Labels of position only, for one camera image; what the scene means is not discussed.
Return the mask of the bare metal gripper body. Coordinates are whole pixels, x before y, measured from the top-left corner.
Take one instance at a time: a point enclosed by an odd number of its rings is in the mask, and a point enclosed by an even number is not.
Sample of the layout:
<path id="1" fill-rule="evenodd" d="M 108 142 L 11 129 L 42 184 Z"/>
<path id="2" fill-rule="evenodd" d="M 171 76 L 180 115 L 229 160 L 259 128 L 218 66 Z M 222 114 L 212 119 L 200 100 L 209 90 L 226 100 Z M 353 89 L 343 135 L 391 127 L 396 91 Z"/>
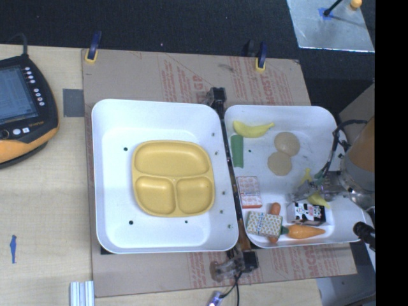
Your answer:
<path id="1" fill-rule="evenodd" d="M 369 171 L 329 171 L 321 185 L 325 197 L 343 196 L 362 210 L 375 209 L 375 176 Z"/>

